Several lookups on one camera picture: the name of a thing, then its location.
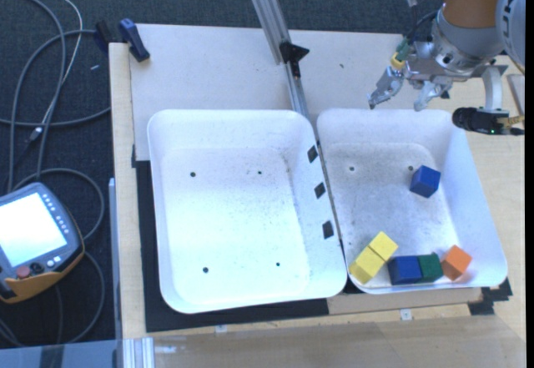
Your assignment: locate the white plastic tray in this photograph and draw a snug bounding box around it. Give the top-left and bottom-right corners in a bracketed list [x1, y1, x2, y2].
[315, 108, 509, 295]
[146, 108, 349, 315]

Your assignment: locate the pale flat board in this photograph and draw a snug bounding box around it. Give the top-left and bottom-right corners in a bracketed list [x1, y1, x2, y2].
[128, 23, 508, 162]

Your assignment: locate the orange cube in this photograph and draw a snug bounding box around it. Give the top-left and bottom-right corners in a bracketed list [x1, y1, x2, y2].
[441, 244, 473, 282]

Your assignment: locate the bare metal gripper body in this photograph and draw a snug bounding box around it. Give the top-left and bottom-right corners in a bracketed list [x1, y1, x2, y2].
[402, 38, 496, 86]

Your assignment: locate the yellow cube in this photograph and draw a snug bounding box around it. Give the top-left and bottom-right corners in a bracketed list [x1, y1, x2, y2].
[348, 247, 387, 285]
[368, 231, 400, 263]

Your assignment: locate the black cylinder on white bracket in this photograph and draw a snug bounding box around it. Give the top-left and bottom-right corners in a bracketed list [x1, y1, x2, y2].
[451, 64, 512, 136]

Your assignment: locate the blue cube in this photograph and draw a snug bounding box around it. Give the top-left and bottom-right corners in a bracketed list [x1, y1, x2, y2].
[409, 164, 442, 199]
[387, 255, 423, 286]

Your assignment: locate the green cube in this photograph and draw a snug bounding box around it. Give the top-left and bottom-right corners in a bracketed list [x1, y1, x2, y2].
[417, 253, 444, 283]

